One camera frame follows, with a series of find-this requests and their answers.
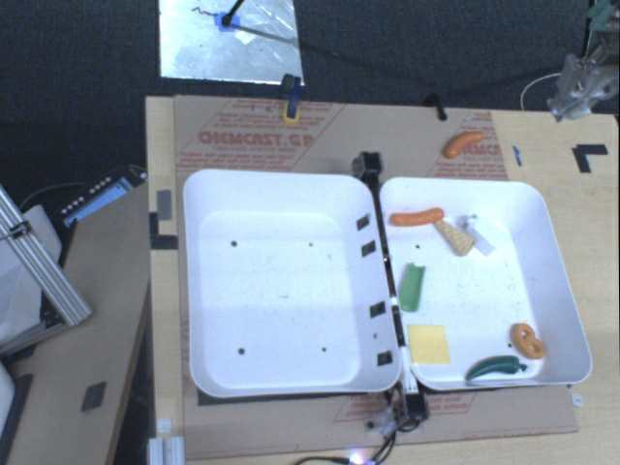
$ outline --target toy sausage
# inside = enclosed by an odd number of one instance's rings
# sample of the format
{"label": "toy sausage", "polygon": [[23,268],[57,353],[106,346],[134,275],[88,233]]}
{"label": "toy sausage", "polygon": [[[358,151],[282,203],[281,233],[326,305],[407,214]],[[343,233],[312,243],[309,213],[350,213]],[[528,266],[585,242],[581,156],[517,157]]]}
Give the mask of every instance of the toy sausage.
{"label": "toy sausage", "polygon": [[444,218],[444,210],[441,208],[431,208],[423,212],[416,213],[392,213],[389,221],[394,226],[421,226],[439,222]]}
{"label": "toy sausage", "polygon": [[482,140],[484,140],[484,134],[482,131],[471,131],[458,135],[452,138],[448,143],[448,146],[446,146],[446,149],[444,150],[444,157],[447,159],[453,159],[463,148],[465,148],[465,146],[472,143],[478,143]]}
{"label": "toy sausage", "polygon": [[543,342],[537,339],[534,330],[527,324],[513,325],[511,339],[514,346],[525,357],[538,360],[546,353]]}

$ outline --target wooden table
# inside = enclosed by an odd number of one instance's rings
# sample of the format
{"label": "wooden table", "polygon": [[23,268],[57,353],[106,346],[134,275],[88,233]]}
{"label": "wooden table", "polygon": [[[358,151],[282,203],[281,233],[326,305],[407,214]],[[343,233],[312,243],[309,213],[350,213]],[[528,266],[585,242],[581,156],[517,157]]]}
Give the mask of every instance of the wooden table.
{"label": "wooden table", "polygon": [[[146,210],[143,185],[78,223],[64,270],[94,313],[10,366],[33,379],[9,465],[113,463],[148,317]],[[101,405],[83,411],[101,383]]]}
{"label": "wooden table", "polygon": [[[175,188],[172,99],[147,100],[150,206],[157,193]],[[422,108],[416,110],[425,115]],[[618,126],[612,116],[591,116],[557,123],[544,112],[493,111],[509,179],[524,181],[544,196],[556,232],[573,295],[580,312],[593,365],[591,376],[573,388],[584,406],[575,408],[576,434],[397,446],[388,463],[562,464],[616,463],[620,454],[620,374],[618,326]],[[591,172],[580,172],[573,148],[603,144],[608,154],[589,156]],[[513,156],[519,152],[520,165]],[[176,234],[172,215],[159,233]],[[183,435],[181,332],[178,267],[174,253],[151,253],[155,412],[161,437]],[[190,461],[209,465],[291,464],[307,455],[277,454]],[[346,456],[347,452],[326,455]]]}

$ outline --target dark gray carpet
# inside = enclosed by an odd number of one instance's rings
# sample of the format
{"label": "dark gray carpet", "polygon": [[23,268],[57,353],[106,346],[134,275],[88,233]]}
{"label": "dark gray carpet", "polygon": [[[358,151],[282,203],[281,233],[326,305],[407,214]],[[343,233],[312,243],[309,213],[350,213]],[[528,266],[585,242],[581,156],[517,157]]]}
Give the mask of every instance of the dark gray carpet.
{"label": "dark gray carpet", "polygon": [[[579,54],[588,0],[294,0],[303,97],[519,109]],[[553,81],[528,109],[545,109]],[[0,181],[48,184],[144,164],[143,99],[275,97],[277,88],[158,75],[158,0],[0,0]],[[608,102],[598,111],[617,112]]]}

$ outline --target black tape mark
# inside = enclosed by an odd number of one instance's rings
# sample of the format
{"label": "black tape mark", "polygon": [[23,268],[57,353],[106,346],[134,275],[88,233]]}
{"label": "black tape mark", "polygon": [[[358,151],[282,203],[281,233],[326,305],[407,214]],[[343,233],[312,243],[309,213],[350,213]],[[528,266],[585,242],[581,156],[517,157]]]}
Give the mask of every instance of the black tape mark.
{"label": "black tape mark", "polygon": [[357,219],[357,230],[361,231],[366,226],[368,226],[368,224],[370,224],[370,216],[369,215],[364,215],[360,219]]}
{"label": "black tape mark", "polygon": [[104,403],[104,394],[106,393],[106,386],[108,383],[102,382],[89,386],[84,394],[84,400],[81,403],[81,410],[86,412],[99,408]]}
{"label": "black tape mark", "polygon": [[394,359],[391,356],[391,352],[384,352],[384,353],[379,353],[377,355],[377,365],[378,366],[382,366],[382,365],[388,365],[390,363],[392,363],[394,361]]}
{"label": "black tape mark", "polygon": [[385,314],[385,313],[386,313],[386,303],[384,301],[377,303],[375,305],[372,305],[370,307],[370,318],[371,319],[374,319],[378,315]]}
{"label": "black tape mark", "polygon": [[377,251],[377,243],[374,241],[370,241],[361,247],[361,255],[363,257],[370,255],[374,251]]}
{"label": "black tape mark", "polygon": [[159,234],[157,212],[148,214],[151,235],[151,250],[178,250],[178,237],[172,234]]}
{"label": "black tape mark", "polygon": [[162,190],[157,192],[157,218],[160,221],[172,219],[172,191]]}
{"label": "black tape mark", "polygon": [[574,159],[579,167],[579,172],[592,172],[588,163],[588,155],[607,155],[607,147],[604,144],[578,144],[573,148]]}

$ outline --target toy hot dog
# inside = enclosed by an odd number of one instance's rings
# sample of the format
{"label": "toy hot dog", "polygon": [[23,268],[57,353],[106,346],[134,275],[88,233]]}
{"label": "toy hot dog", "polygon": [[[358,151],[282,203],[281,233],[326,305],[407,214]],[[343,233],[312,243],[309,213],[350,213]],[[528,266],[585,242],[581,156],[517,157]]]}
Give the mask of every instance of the toy hot dog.
{"label": "toy hot dog", "polygon": [[433,224],[444,218],[444,210],[441,208],[431,208],[423,212],[415,213],[392,213],[389,221],[394,226],[422,226],[423,224]]}
{"label": "toy hot dog", "polygon": [[455,158],[460,151],[472,143],[478,143],[484,140],[484,134],[482,131],[471,131],[468,133],[463,133],[462,135],[458,135],[450,140],[448,146],[444,150],[444,157],[447,159]]}

